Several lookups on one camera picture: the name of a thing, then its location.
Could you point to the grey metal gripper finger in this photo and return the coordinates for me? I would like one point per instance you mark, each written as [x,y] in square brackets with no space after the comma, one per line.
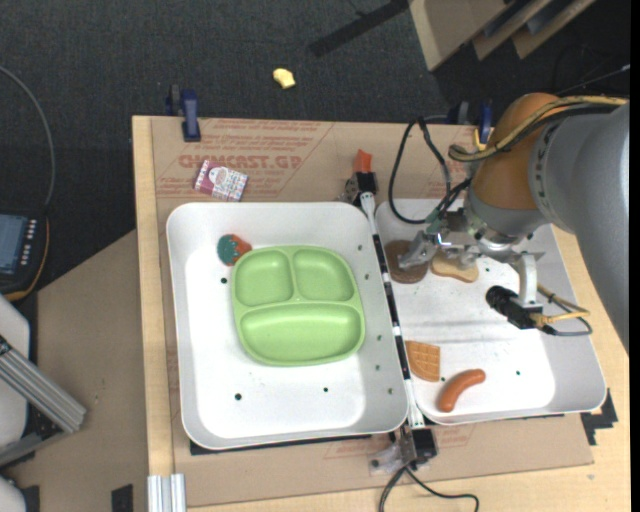
[457,257]
[414,255]

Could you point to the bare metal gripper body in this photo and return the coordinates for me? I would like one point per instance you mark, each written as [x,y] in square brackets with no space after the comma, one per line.
[462,235]

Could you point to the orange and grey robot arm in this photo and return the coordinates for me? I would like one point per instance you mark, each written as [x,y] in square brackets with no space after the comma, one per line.
[575,165]

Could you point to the tan toy bread slice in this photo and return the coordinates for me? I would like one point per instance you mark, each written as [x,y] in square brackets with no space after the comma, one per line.
[457,272]

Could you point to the brown round biscuit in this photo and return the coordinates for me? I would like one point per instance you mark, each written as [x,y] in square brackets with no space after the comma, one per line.
[407,275]

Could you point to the thin black and white rod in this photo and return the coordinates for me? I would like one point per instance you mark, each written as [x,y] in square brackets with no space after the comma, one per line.
[395,320]

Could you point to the white plastic tray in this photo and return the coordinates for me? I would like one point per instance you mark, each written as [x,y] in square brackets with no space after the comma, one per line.
[480,345]
[210,390]

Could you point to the orange toy waffle piece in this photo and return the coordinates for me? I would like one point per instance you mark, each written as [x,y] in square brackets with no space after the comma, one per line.
[424,361]

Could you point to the green divided plate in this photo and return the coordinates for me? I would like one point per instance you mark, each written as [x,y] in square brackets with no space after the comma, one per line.
[300,320]

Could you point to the orange-brown toy sausage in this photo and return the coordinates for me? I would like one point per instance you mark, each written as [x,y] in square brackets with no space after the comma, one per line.
[457,390]

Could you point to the brown cardboard board red print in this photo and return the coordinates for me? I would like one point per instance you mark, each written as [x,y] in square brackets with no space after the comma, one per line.
[280,145]

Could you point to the red and green toy strawberry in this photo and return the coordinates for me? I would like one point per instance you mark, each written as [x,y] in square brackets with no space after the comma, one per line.
[229,249]

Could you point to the pink and white carton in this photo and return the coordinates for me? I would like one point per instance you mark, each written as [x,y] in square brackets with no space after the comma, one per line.
[220,181]

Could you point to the yellow toy food piece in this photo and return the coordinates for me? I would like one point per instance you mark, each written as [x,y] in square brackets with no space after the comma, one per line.
[284,78]

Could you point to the black cylinder on white bracket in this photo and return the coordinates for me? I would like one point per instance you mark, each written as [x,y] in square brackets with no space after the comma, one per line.
[515,302]

